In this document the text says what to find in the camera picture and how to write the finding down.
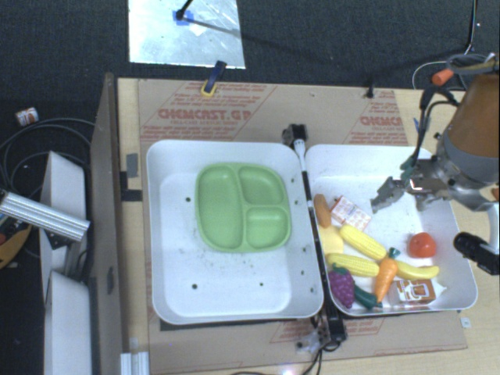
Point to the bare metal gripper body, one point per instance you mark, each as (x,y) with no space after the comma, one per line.
(431,180)

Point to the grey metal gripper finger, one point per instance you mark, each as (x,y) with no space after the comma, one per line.
(426,203)
(388,193)

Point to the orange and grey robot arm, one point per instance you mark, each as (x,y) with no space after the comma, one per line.
(476,123)

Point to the white plastic tray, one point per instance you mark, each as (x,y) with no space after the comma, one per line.
(234,283)
(394,225)

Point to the orange and white packet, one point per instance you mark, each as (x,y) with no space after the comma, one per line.
(351,212)

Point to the red tomato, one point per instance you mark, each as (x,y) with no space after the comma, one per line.
(422,245)

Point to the yellow corn cob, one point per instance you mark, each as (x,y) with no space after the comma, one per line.
(363,241)
(353,264)

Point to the yellow banana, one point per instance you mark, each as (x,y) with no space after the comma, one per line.
(418,272)

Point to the pale yellow rounded piece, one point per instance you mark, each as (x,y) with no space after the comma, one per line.
(331,240)

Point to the orange carrot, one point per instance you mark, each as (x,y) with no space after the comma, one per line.
(386,277)

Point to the thin black and white rod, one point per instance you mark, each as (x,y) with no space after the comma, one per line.
(306,178)

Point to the orange and white carton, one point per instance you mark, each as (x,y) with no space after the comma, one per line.
(414,292)

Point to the purple grapes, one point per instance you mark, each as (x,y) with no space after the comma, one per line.
(341,287)

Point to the dark green pepper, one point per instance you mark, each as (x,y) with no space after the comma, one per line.
(365,297)

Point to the green divided plate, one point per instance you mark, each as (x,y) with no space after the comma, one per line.
(222,201)

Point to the brown cardboard board, red print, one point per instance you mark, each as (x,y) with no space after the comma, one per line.
(242,111)

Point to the small orange and white can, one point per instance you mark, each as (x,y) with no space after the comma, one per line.
(27,116)

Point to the black cylinder on white bracket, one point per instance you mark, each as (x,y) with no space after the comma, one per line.
(474,248)

